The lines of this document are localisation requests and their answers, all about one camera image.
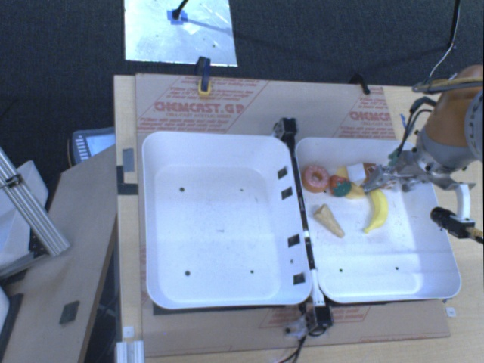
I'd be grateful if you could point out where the white plastic tray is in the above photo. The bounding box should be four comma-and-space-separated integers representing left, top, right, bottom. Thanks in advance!
295, 137, 462, 304
141, 130, 313, 310

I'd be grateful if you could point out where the white cube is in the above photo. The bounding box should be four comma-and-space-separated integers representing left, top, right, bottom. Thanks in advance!
346, 162, 366, 185

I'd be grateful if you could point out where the pink doughnut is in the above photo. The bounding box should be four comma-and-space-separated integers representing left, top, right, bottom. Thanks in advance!
302, 164, 330, 194

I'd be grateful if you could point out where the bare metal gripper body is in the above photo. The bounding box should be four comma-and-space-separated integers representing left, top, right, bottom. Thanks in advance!
386, 150, 461, 194

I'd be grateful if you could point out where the red and green strawberry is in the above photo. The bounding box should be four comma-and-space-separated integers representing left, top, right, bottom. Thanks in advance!
327, 174, 352, 198

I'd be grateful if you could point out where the brown cardboard board red print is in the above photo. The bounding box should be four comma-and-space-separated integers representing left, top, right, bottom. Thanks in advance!
135, 73, 451, 358

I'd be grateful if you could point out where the yellow lemon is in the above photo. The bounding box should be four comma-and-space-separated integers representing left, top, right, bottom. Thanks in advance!
335, 165, 366, 200

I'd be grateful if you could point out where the thin black and white rod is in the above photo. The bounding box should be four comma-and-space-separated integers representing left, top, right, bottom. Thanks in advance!
286, 136, 324, 306

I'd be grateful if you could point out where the black cylinder on white bracket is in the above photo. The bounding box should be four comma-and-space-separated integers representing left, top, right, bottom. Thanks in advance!
430, 182, 478, 240

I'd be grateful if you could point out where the yellow banana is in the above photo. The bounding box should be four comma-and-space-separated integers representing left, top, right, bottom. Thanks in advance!
363, 188, 390, 234

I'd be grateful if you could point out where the tan ice cream cone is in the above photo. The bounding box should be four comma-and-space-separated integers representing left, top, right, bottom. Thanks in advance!
312, 203, 346, 239

